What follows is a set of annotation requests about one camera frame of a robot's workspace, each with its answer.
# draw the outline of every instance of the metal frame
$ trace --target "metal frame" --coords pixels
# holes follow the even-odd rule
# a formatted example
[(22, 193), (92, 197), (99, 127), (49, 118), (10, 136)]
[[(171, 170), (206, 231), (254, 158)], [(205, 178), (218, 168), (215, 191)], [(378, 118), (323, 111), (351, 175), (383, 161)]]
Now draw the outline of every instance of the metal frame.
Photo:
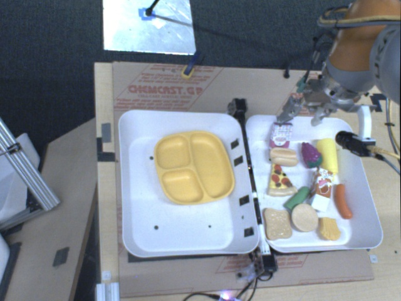
[(0, 223), (0, 231), (7, 230), (22, 222), (25, 222), (43, 211), (49, 211), (60, 204), (56, 194), (50, 189), (39, 171), (32, 165), (21, 145), (0, 118), (0, 154), (7, 157), (21, 179), (38, 202), (40, 208), (27, 208)]

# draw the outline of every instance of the toy pizza slice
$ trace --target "toy pizza slice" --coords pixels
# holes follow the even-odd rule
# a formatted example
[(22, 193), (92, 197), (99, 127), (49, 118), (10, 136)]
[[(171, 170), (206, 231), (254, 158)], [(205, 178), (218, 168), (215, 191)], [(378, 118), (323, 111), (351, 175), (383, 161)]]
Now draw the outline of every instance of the toy pizza slice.
[(269, 180), (269, 195), (271, 196), (287, 196), (297, 192), (293, 183), (289, 180), (286, 173), (278, 164), (273, 164), (271, 168)]

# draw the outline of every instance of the toy hot dog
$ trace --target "toy hot dog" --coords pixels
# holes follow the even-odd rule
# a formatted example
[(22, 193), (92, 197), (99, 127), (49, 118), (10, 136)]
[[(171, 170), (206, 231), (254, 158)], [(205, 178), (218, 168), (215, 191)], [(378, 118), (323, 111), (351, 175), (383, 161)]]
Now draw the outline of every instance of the toy hot dog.
[(352, 212), (348, 207), (346, 200), (345, 200), (345, 186), (344, 184), (339, 184), (336, 186), (336, 191), (334, 195), (334, 200), (338, 211), (340, 212), (341, 216), (345, 219), (352, 218)]

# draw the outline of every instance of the toy cookie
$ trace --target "toy cookie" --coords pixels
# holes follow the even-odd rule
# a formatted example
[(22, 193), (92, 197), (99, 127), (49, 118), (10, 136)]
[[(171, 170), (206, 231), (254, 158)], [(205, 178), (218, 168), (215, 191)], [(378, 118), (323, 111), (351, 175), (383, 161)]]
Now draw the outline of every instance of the toy cookie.
[(269, 180), (269, 195), (272, 196), (287, 196), (297, 192), (293, 183), (289, 180), (286, 173), (278, 164), (273, 164), (271, 167), (271, 175)]
[(315, 209), (309, 204), (298, 204), (291, 213), (291, 220), (297, 229), (310, 232), (318, 228), (319, 217)]
[(326, 169), (318, 168), (312, 184), (311, 205), (314, 209), (325, 212), (330, 203), (333, 173)]
[(263, 210), (266, 236), (269, 240), (289, 238), (293, 234), (289, 222), (289, 213), (278, 209), (266, 208)]

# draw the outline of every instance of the yellow plate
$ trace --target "yellow plate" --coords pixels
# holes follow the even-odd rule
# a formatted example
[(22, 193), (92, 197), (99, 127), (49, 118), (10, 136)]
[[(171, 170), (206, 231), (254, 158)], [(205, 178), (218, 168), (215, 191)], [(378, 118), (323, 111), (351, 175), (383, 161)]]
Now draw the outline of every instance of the yellow plate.
[(234, 173), (221, 140), (203, 131), (166, 136), (155, 146), (165, 195), (177, 204), (217, 201), (234, 189)]

